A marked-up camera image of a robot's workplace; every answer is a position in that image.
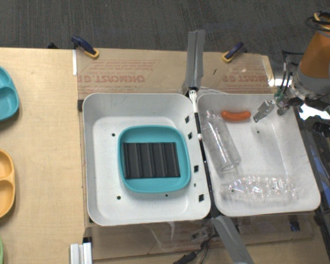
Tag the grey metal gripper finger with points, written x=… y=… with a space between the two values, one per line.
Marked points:
x=264 y=109
x=282 y=110

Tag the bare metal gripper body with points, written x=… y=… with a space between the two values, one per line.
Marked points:
x=298 y=93

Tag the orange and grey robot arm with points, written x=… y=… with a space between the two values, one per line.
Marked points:
x=317 y=51

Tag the orange sausage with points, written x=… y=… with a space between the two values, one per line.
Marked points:
x=236 y=115

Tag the white plastic tray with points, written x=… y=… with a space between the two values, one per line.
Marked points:
x=266 y=147
x=104 y=158

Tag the smooth clear plastic bottle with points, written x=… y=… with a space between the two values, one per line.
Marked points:
x=220 y=142

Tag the crushed clear plastic bottle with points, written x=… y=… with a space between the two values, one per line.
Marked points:
x=258 y=188

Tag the brown cardboard board, red print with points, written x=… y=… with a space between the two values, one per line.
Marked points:
x=154 y=76

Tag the black ribbed rectangular packet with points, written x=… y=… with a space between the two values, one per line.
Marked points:
x=151 y=160

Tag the blue divided plate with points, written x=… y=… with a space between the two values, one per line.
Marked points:
x=1 y=98

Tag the orange divided plate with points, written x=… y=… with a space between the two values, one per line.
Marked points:
x=0 y=186

